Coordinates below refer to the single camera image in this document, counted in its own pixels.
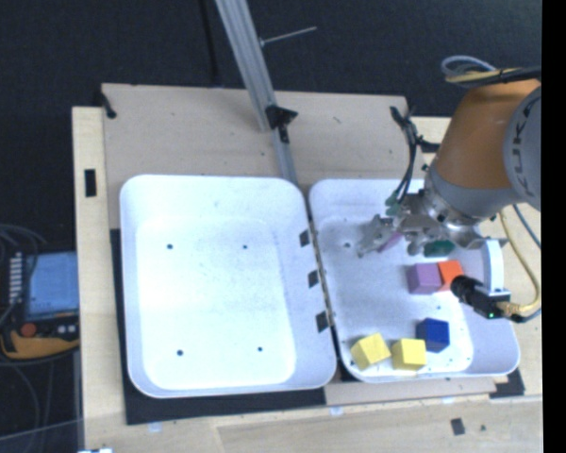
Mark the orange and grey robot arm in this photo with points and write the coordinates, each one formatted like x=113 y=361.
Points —
x=481 y=139

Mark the purple cube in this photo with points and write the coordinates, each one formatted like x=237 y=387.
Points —
x=423 y=279

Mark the pink cube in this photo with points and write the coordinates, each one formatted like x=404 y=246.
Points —
x=391 y=242

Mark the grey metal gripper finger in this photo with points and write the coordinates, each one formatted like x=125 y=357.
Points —
x=375 y=236
x=416 y=244

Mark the blue cube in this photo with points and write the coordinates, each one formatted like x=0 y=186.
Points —
x=434 y=334

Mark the black cylinder on white bracket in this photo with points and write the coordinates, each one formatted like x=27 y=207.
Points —
x=478 y=295

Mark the orange cube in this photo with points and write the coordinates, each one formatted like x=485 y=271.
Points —
x=450 y=271

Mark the yellow cube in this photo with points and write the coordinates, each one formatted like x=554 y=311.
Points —
x=408 y=354
x=370 y=350

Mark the pale brown flat board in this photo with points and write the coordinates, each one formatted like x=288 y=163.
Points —
x=193 y=130

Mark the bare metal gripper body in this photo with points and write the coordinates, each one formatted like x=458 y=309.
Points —
x=429 y=220

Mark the white plastic tray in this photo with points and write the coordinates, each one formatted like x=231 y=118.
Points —
x=217 y=290
x=382 y=300

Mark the green cube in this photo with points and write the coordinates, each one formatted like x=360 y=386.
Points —
x=438 y=248

